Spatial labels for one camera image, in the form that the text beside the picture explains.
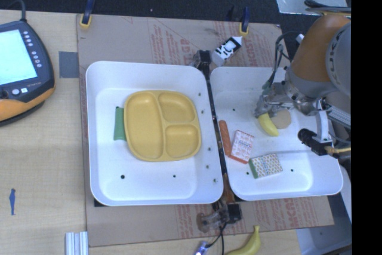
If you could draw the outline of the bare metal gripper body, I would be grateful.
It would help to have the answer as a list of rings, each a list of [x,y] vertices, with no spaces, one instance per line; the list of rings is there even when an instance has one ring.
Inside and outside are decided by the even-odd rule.
[[[270,108],[278,106],[280,109],[296,109],[306,116],[314,116],[325,111],[321,99],[305,96],[289,81],[274,82],[266,101]]]

